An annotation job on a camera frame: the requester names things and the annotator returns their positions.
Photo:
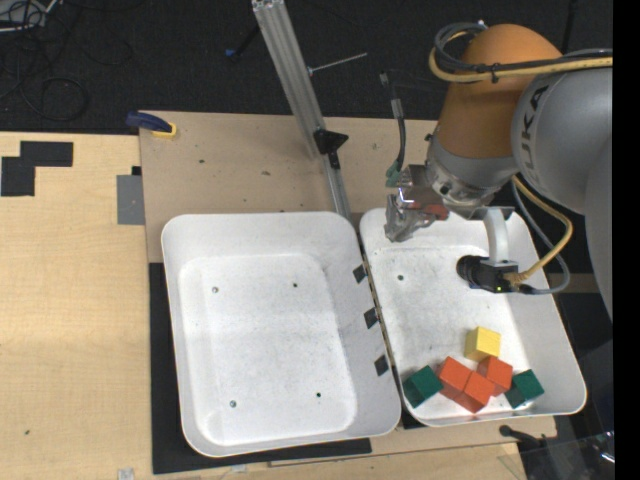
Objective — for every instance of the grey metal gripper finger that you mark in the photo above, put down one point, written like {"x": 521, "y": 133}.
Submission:
{"x": 419, "y": 219}
{"x": 395, "y": 223}

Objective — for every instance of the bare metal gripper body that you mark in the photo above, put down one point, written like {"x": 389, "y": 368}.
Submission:
{"x": 425, "y": 193}

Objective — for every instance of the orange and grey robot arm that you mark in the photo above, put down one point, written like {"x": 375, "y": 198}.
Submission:
{"x": 560, "y": 128}

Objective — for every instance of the white plastic tray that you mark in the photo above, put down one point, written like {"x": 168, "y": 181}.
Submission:
{"x": 430, "y": 308}
{"x": 270, "y": 338}

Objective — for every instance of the yellow cube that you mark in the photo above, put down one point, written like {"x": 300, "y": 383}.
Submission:
{"x": 482, "y": 343}

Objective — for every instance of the orange cube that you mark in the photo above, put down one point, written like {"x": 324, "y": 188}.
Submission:
{"x": 477, "y": 392}
{"x": 454, "y": 375}
{"x": 498, "y": 373}

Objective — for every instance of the green cube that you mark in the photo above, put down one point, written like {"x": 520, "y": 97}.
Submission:
{"x": 421, "y": 386}
{"x": 525, "y": 388}

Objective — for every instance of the pale wood board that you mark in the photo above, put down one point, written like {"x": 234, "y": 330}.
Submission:
{"x": 225, "y": 178}

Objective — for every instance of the black cylinder on white bracket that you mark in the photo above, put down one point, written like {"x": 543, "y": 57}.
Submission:
{"x": 492, "y": 274}

